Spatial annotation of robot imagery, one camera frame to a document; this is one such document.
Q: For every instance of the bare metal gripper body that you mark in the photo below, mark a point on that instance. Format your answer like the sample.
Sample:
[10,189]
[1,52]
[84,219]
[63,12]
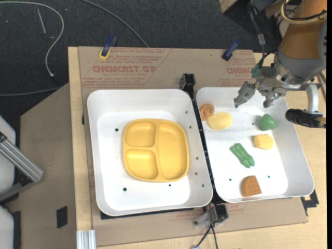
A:
[273,83]

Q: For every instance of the thin black rod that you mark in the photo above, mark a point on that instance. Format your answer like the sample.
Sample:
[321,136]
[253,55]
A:
[203,139]

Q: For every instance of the brown cardboard board red print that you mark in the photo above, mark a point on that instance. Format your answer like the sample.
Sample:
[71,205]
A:
[135,69]

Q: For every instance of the black cylinder on white bracket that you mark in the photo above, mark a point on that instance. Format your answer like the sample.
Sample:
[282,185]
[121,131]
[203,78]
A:
[306,113]

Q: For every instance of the orange pretzel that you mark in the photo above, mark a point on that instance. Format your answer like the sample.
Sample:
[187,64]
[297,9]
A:
[206,111]

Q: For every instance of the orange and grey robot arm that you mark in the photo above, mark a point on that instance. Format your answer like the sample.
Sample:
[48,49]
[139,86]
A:
[303,38]

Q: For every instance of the green bell pepper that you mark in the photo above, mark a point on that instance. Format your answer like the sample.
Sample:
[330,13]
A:
[267,122]

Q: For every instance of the green asparagus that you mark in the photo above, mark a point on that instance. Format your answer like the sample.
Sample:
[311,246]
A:
[242,155]

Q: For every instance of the orange waffle piece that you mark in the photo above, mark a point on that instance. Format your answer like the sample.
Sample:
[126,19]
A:
[251,186]

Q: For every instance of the white plastic tray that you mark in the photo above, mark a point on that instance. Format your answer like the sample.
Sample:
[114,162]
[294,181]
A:
[259,180]
[145,152]

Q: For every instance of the yellow divided plate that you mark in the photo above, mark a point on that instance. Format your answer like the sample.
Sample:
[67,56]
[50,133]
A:
[155,150]

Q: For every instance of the pale yellow potato chip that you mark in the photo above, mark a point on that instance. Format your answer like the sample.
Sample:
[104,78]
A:
[220,121]

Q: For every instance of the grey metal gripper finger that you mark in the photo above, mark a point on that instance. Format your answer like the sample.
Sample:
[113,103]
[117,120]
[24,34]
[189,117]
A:
[243,95]
[269,100]

